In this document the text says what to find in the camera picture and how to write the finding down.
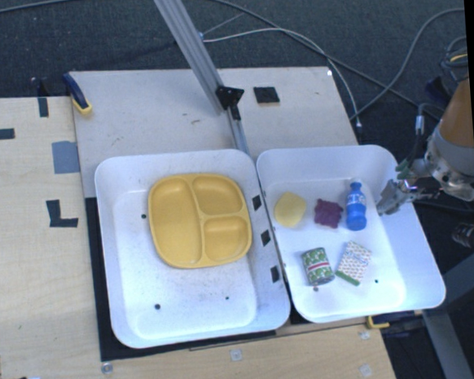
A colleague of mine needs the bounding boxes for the yellow biscuit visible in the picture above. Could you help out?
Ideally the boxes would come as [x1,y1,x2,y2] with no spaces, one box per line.
[272,190,309,230]

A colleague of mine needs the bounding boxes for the pale wood board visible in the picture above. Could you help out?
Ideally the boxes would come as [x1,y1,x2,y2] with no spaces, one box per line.
[68,48,362,201]

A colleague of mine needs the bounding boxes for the black cylinder on white bracket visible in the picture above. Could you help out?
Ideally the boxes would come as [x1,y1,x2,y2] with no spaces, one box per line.
[450,222,474,255]

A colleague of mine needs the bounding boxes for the blue bottle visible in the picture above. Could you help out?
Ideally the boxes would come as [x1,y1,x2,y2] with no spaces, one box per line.
[343,178,369,232]

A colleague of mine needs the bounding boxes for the white plastic tray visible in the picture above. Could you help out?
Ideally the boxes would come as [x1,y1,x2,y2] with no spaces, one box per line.
[254,135,450,328]
[91,143,294,353]

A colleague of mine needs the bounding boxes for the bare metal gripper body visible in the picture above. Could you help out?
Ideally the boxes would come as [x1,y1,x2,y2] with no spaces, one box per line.
[399,162,474,209]

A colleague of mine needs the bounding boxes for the purple grapes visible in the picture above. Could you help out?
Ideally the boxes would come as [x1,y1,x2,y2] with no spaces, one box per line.
[311,196,345,231]

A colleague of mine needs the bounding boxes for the green can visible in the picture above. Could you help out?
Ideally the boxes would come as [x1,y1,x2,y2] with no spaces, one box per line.
[299,246,337,288]

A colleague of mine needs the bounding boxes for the yellow divided plate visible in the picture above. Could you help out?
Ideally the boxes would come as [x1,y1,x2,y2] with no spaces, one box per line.
[144,168,256,273]

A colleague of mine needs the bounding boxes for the white patterned carton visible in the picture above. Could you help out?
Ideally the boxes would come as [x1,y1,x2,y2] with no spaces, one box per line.
[332,239,376,289]

